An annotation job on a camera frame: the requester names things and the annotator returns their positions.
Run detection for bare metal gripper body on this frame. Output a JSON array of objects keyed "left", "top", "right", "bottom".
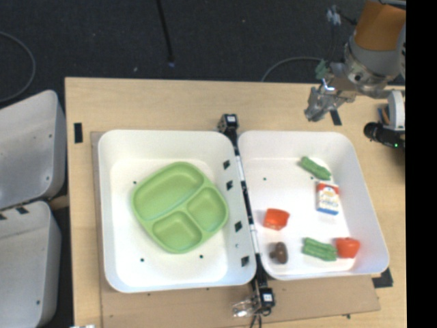
[{"left": 324, "top": 59, "right": 390, "bottom": 103}]

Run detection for green toy beans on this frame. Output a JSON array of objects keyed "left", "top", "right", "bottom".
[
  {"left": 300, "top": 156, "right": 333, "bottom": 181},
  {"left": 301, "top": 237, "right": 338, "bottom": 262}
]

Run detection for white plastic tray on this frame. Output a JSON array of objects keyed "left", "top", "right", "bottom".
[
  {"left": 97, "top": 128, "right": 258, "bottom": 294},
  {"left": 237, "top": 130, "right": 391, "bottom": 282}
]

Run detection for white red and blue carton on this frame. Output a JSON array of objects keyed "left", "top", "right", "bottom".
[{"left": 315, "top": 180, "right": 340, "bottom": 216}]

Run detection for thin black and white rod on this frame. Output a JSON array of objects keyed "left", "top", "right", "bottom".
[{"left": 229, "top": 131, "right": 269, "bottom": 288}]

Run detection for brown toy mushroom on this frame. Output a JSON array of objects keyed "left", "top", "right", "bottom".
[{"left": 268, "top": 241, "right": 289, "bottom": 264}]

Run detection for green divided plate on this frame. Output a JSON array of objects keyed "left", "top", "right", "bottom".
[{"left": 130, "top": 161, "right": 229, "bottom": 254}]

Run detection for black cylinder on white bracket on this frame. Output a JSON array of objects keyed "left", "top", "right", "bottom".
[{"left": 363, "top": 90, "right": 406, "bottom": 150}]

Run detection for black block with thin wires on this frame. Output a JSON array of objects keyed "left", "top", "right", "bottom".
[
  {"left": 218, "top": 113, "right": 240, "bottom": 133},
  {"left": 257, "top": 287, "right": 277, "bottom": 309}
]

